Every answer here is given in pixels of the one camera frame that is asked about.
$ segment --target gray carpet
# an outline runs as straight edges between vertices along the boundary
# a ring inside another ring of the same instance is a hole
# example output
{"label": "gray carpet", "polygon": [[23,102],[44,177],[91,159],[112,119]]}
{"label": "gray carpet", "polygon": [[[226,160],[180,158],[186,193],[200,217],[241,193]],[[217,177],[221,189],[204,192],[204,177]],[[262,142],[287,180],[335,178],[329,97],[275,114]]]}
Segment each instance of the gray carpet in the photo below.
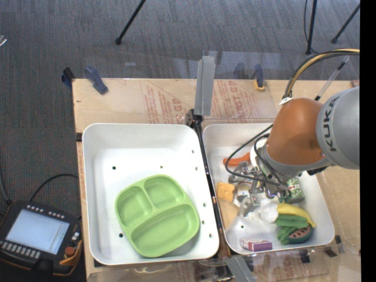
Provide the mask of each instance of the gray carpet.
{"label": "gray carpet", "polygon": [[[313,0],[147,0],[115,44],[139,2],[0,0],[8,39],[0,47],[0,170],[10,199],[28,199],[55,174],[78,173],[66,67],[77,78],[88,65],[106,78],[195,78],[197,62],[212,55],[217,79],[234,78],[240,63],[248,76],[259,63],[265,79],[289,79],[315,53],[360,48],[360,11],[331,42],[360,0],[317,0],[310,55]],[[328,79],[340,61],[315,64],[300,79]],[[351,57],[337,80],[359,78],[360,59]],[[77,180],[60,177],[34,200],[78,215],[78,196]],[[0,281],[38,279],[0,263]],[[50,281],[85,281],[84,257],[70,277]]]}

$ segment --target green can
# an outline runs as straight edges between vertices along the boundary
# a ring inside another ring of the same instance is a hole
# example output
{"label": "green can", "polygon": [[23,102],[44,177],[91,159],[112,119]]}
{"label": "green can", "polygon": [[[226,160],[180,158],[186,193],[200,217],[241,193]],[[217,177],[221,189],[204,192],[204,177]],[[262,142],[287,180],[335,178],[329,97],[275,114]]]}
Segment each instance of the green can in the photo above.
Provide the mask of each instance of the green can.
{"label": "green can", "polygon": [[287,181],[287,187],[291,195],[286,196],[285,202],[294,204],[299,203],[305,199],[303,189],[301,188],[300,181],[297,177],[294,177]]}

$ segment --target button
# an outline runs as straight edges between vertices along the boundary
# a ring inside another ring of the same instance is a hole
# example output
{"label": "button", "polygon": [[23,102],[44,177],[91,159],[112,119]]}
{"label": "button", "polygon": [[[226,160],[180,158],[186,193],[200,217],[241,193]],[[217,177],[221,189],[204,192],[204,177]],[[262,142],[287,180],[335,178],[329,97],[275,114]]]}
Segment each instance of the button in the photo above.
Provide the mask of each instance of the button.
{"label": "button", "polygon": [[76,250],[74,247],[66,247],[65,248],[65,255],[67,258],[72,257],[75,254]]}

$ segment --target wooden table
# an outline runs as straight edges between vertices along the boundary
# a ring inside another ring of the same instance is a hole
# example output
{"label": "wooden table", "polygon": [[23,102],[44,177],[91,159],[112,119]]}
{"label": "wooden table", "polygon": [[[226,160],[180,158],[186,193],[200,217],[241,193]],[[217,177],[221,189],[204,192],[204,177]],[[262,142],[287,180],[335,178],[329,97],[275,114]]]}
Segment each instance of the wooden table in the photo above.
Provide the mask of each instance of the wooden table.
{"label": "wooden table", "polygon": [[[189,109],[194,108],[196,80],[193,79],[103,79],[109,91],[101,95],[88,79],[72,81],[73,105],[77,132],[77,153],[80,177],[80,200],[86,276],[88,281],[194,281],[193,263],[177,263],[154,268],[156,274],[140,273],[126,266],[95,266],[89,249],[88,219],[85,195],[85,172],[80,137],[92,123],[177,123],[182,124]],[[211,123],[272,122],[280,106],[287,80],[267,80],[265,91],[254,88],[253,80],[215,80]],[[295,98],[314,98],[325,84],[323,80],[300,80],[293,88]],[[322,96],[352,87],[350,81],[335,81]],[[255,257],[255,274],[260,281],[298,278],[299,281],[361,281],[360,258],[360,172],[331,167],[317,175],[327,207],[334,223],[334,240],[328,247],[309,251],[310,264],[291,262],[292,252],[259,254]]]}

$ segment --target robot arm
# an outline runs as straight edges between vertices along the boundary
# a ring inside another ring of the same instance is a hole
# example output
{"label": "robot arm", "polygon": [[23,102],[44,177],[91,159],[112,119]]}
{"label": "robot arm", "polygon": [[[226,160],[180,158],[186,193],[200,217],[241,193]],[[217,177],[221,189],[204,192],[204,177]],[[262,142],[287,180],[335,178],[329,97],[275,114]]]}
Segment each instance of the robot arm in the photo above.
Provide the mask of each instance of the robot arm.
{"label": "robot arm", "polygon": [[335,94],[324,104],[288,100],[260,150],[282,181],[328,166],[359,169],[360,87]]}

